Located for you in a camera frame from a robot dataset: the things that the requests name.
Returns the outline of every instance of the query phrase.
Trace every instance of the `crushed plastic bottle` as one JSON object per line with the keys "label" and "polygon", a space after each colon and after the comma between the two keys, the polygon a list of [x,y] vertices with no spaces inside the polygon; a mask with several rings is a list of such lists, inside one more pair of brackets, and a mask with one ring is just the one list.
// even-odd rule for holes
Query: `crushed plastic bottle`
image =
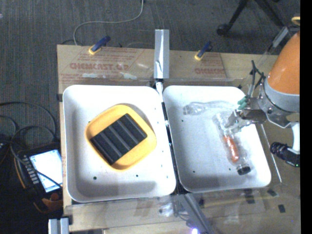
{"label": "crushed plastic bottle", "polygon": [[212,109],[233,109],[235,106],[223,101],[223,100],[213,100],[209,102],[191,102],[185,107],[183,107],[184,115],[200,115],[207,110]]}
{"label": "crushed plastic bottle", "polygon": [[220,139],[226,150],[228,161],[236,167],[239,175],[245,175],[251,171],[248,164],[247,151],[242,146],[239,133],[233,133],[227,130],[224,125],[230,116],[231,111],[223,111],[213,116],[213,123],[217,128]]}

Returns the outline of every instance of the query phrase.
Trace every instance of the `black connector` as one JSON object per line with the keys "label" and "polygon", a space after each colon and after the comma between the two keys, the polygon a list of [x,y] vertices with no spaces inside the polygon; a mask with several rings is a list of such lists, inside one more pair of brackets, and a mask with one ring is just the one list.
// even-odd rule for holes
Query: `black connector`
{"label": "black connector", "polygon": [[300,154],[293,153],[289,148],[290,147],[286,144],[274,142],[270,147],[270,151],[286,163],[294,167],[300,167]]}

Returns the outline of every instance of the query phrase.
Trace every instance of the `white cable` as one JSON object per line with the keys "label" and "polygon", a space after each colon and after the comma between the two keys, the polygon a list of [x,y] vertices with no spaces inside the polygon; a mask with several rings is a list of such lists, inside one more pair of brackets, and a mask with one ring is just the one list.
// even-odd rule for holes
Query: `white cable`
{"label": "white cable", "polygon": [[78,25],[78,26],[75,28],[74,33],[73,33],[73,38],[74,38],[74,43],[75,43],[75,45],[77,46],[76,37],[75,37],[76,31],[77,31],[81,26],[86,25],[86,24],[90,24],[90,23],[123,23],[123,22],[133,21],[133,20],[139,18],[139,16],[141,16],[142,11],[143,11],[143,4],[144,4],[144,0],[141,0],[141,11],[140,11],[140,13],[139,13],[136,17],[134,17],[134,18],[132,18],[132,19],[123,20],[123,21],[87,21],[87,22],[84,22],[84,23]]}

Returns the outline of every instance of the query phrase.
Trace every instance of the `cable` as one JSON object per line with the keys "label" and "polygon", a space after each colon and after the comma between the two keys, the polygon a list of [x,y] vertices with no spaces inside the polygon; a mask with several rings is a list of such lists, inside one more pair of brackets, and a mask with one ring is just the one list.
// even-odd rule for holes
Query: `cable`
{"label": "cable", "polygon": [[0,117],[5,118],[5,119],[9,119],[11,121],[11,123],[13,124],[13,127],[14,127],[14,132],[13,132],[13,134],[14,134],[18,128],[18,125],[16,124],[16,122],[9,116],[0,115]]}
{"label": "cable", "polygon": [[64,42],[62,42],[61,45],[64,45],[64,44],[66,44],[66,43],[68,43],[68,42],[71,42],[71,41],[74,42],[73,39],[69,39],[69,40],[65,40]]}
{"label": "cable", "polygon": [[26,127],[23,127],[23,128],[20,128],[19,130],[17,130],[14,134],[13,134],[13,136],[12,136],[12,140],[16,137],[16,135],[18,134],[18,133],[20,133],[20,132],[22,132],[22,131],[27,131],[27,130],[29,130],[29,129],[31,129],[31,128],[42,128],[42,129],[45,129],[46,131],[48,131],[51,135],[52,135],[52,137],[53,137],[53,140],[54,140],[54,134],[53,134],[53,132],[49,129],[49,128],[47,128],[47,127],[44,127],[44,126],[35,126],[35,125],[33,125],[33,126],[26,126]]}
{"label": "cable", "polygon": [[[263,72],[260,72],[260,71],[256,68],[256,66],[255,66],[253,60],[252,60],[252,64],[253,64],[253,81],[252,81],[252,86],[254,87],[253,90],[255,90],[255,89],[259,86],[259,84],[262,82],[262,80],[263,80],[263,78],[264,78],[265,76],[264,76],[264,73],[263,73]],[[256,73],[256,72],[260,75],[260,78],[259,78],[258,82],[257,82],[256,85],[255,85],[254,83],[255,83],[255,73]]]}
{"label": "cable", "polygon": [[254,92],[254,82],[255,82],[255,74],[256,74],[256,67],[255,67],[255,64],[254,64],[254,60],[252,60],[252,65],[253,65],[253,69],[252,69],[253,78],[252,78],[252,83],[251,83],[251,86],[250,86],[250,88],[248,90],[248,93],[245,96],[245,100],[246,101],[253,95],[253,92]]}
{"label": "cable", "polygon": [[90,23],[124,23],[124,22],[130,22],[130,21],[134,21],[135,19],[139,18],[142,14],[142,11],[143,11],[143,6],[144,6],[144,0],[141,0],[141,11],[140,13],[132,18],[132,19],[128,19],[128,20],[122,20],[122,21],[87,21],[87,22],[84,22],[80,25],[78,25],[75,30],[74,30],[74,33],[73,33],[73,38],[74,38],[74,43],[75,45],[77,46],[77,41],[76,41],[76,31],[83,25],[86,25],[86,24],[90,24]]}
{"label": "cable", "polygon": [[8,158],[3,159],[0,164],[0,193],[3,189],[6,188],[6,185],[9,182],[11,166],[11,160]]}
{"label": "cable", "polygon": [[6,106],[6,105],[11,105],[11,104],[25,104],[25,105],[29,105],[29,106],[35,106],[35,107],[38,107],[38,108],[41,108],[43,111],[45,111],[49,117],[51,118],[51,121],[52,121],[52,124],[53,124],[53,132],[51,132],[51,130],[49,130],[54,137],[56,137],[56,132],[57,132],[57,124],[56,124],[56,121],[53,117],[53,115],[50,113],[50,111],[48,111],[46,108],[44,108],[43,106],[40,106],[38,104],[35,104],[35,103],[29,103],[29,102],[24,102],[24,101],[9,101],[9,102],[2,102],[0,103],[0,107],[1,106]]}

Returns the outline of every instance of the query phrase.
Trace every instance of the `metal bracket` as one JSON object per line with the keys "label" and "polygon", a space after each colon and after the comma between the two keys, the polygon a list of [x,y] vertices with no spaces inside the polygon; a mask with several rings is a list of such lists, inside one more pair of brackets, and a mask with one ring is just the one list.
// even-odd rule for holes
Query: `metal bracket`
{"label": "metal bracket", "polygon": [[274,38],[273,42],[272,42],[272,47],[276,48],[281,41],[284,39],[284,37],[289,34],[289,30],[286,26],[284,26],[281,31],[277,34],[277,36]]}
{"label": "metal bracket", "polygon": [[214,234],[211,223],[207,220],[193,194],[178,195],[178,200],[187,211],[189,220],[194,224],[199,233]]}
{"label": "metal bracket", "polygon": [[49,219],[48,233],[49,234],[69,234],[68,218]]}
{"label": "metal bracket", "polygon": [[169,78],[169,30],[155,30],[154,78]]}

